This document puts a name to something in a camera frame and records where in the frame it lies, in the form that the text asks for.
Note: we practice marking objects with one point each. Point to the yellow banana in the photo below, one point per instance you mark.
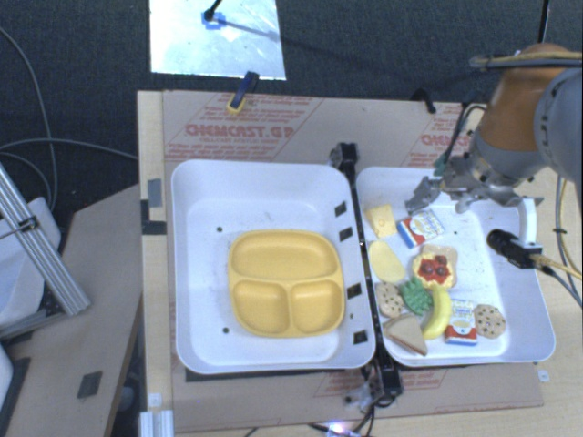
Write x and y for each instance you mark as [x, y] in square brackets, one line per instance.
[439, 317]

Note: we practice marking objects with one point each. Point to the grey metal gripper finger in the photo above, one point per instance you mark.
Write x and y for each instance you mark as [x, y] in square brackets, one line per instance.
[421, 196]
[464, 204]

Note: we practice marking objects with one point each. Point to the thin black and white rod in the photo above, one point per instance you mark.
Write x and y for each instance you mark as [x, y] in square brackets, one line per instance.
[362, 239]

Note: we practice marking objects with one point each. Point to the white plastic tray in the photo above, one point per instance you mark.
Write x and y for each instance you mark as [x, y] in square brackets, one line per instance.
[496, 262]
[205, 226]

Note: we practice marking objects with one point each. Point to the green grapes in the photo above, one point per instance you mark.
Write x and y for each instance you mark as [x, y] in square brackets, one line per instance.
[416, 296]

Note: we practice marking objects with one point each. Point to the pizza slice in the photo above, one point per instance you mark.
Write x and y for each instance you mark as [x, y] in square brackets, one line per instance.
[435, 269]

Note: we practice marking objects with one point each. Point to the brown chocolate chip biscuit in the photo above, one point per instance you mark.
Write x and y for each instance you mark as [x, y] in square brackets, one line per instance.
[388, 299]
[489, 321]

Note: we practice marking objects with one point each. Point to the yellow oval crisp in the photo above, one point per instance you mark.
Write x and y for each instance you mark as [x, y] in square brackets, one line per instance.
[386, 262]

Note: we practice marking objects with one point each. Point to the yellow cheese wedge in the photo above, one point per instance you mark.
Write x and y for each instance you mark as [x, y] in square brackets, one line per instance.
[381, 220]

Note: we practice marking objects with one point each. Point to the brown triangular sandwich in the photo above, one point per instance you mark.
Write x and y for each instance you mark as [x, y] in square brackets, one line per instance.
[406, 335]

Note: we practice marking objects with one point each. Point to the brown cardboard board red print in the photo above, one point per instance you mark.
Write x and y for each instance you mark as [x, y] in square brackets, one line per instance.
[296, 125]

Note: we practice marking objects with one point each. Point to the red white yellow carton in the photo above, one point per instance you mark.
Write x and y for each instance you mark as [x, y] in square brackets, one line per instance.
[462, 322]

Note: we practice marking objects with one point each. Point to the yellow divided plate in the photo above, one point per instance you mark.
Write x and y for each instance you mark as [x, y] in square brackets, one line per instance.
[282, 262]

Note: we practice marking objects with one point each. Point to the black cylinder on white bracket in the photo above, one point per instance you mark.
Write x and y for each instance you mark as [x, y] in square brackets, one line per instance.
[510, 246]

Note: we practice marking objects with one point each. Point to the red white blue carton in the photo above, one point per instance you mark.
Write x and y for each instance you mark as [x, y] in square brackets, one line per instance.
[420, 228]

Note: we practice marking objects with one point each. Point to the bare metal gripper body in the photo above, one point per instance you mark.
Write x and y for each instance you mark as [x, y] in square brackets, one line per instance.
[473, 182]

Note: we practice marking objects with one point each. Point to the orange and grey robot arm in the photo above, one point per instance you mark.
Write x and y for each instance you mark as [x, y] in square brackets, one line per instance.
[510, 107]

